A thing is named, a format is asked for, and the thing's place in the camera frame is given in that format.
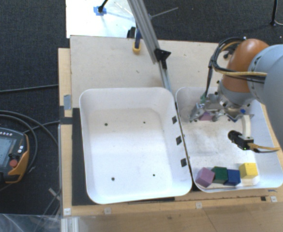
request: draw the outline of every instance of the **wooden table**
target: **wooden table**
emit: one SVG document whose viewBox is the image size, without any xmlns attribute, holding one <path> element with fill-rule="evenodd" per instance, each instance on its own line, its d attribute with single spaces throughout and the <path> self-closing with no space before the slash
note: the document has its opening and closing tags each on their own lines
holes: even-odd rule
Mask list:
<svg viewBox="0 0 283 232">
<path fill-rule="evenodd" d="M 60 106 L 64 105 L 65 95 L 72 95 L 72 107 L 78 107 L 79 94 L 88 88 L 161 86 L 158 67 L 151 63 L 145 45 L 139 56 L 133 54 L 132 45 L 131 39 L 73 36 L 74 54 L 82 49 L 88 52 L 83 63 L 86 69 L 81 65 L 72 70 L 71 50 L 59 49 Z M 160 41 L 160 46 L 172 52 L 167 64 L 173 94 L 180 87 L 205 86 L 208 61 L 216 44 Z M 108 73 L 107 68 L 120 71 Z M 214 75 L 211 86 L 214 87 L 219 79 L 219 75 Z M 64 114 L 71 117 L 72 110 L 64 110 Z M 283 185 L 271 190 L 190 192 L 172 202 L 72 206 L 72 125 L 60 126 L 60 143 L 62 214 L 84 216 L 79 222 L 81 228 L 95 228 L 93 231 L 110 231 L 111 227 L 112 231 L 226 231 L 225 224 L 229 224 L 237 226 L 237 231 L 283 231 Z M 278 157 L 283 169 L 283 153 L 278 152 Z"/>
</svg>

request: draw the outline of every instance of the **red button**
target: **red button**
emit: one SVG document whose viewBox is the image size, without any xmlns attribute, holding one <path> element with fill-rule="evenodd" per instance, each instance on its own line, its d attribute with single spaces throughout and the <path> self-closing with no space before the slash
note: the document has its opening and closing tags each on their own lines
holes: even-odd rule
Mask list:
<svg viewBox="0 0 283 232">
<path fill-rule="evenodd" d="M 15 168 L 17 166 L 17 160 L 16 159 L 12 159 L 10 162 L 9 162 L 9 165 L 13 168 Z"/>
</svg>

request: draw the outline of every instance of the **black floor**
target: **black floor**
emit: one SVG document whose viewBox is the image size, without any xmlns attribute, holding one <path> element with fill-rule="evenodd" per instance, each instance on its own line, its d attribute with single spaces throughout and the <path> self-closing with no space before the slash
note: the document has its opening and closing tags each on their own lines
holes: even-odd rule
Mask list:
<svg viewBox="0 0 283 232">
<path fill-rule="evenodd" d="M 218 42 L 247 36 L 283 43 L 283 27 L 269 25 L 274 0 L 144 1 L 151 15 L 179 7 L 153 19 L 159 39 Z M 277 20 L 283 23 L 283 0 L 279 0 Z M 65 27 L 65 0 L 0 0 L 0 90 L 57 84 L 57 49 L 69 47 Z M 19 112 L 41 123 L 56 121 L 58 89 L 0 94 L 0 110 Z M 0 127 L 25 130 L 2 118 Z M 48 128 L 57 137 L 57 126 Z M 35 169 L 0 192 L 0 213 L 42 214 L 53 198 L 48 189 L 59 190 L 57 147 L 41 130 L 37 136 Z M 57 207 L 54 202 L 46 213 Z"/>
</svg>

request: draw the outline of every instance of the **empty white tray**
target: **empty white tray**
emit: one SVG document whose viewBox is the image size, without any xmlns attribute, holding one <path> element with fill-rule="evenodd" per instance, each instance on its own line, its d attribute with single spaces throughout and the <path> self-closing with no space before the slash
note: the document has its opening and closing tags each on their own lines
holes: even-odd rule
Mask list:
<svg viewBox="0 0 283 232">
<path fill-rule="evenodd" d="M 209 93 L 217 89 L 210 88 Z M 283 183 L 283 171 L 277 153 L 257 154 L 250 150 L 243 151 L 231 143 L 227 134 L 231 130 L 242 133 L 242 123 L 228 121 L 226 116 L 216 122 L 188 121 L 191 110 L 200 101 L 200 96 L 205 88 L 184 87 L 177 91 L 176 100 L 185 135 L 185 145 L 190 158 L 193 179 L 196 179 L 198 171 L 203 167 L 214 166 L 238 169 L 245 162 L 256 163 L 259 175 L 253 179 L 241 179 L 241 183 L 235 187 L 212 183 L 205 188 L 196 184 L 205 192 L 219 192 L 240 189 L 276 188 Z M 273 146 L 271 136 L 265 121 L 261 104 L 253 101 L 247 108 L 247 114 L 254 114 L 251 119 L 251 136 L 258 145 Z"/>
<path fill-rule="evenodd" d="M 161 87 L 89 89 L 80 96 L 87 192 L 96 203 L 190 191 L 175 101 Z"/>
</svg>

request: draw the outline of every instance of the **green cube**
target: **green cube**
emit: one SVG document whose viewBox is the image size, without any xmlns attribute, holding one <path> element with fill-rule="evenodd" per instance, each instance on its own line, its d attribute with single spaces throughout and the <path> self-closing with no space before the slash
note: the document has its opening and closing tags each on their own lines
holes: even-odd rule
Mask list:
<svg viewBox="0 0 283 232">
<path fill-rule="evenodd" d="M 215 173 L 213 183 L 224 184 L 228 180 L 227 168 L 214 167 L 211 171 Z"/>
</svg>

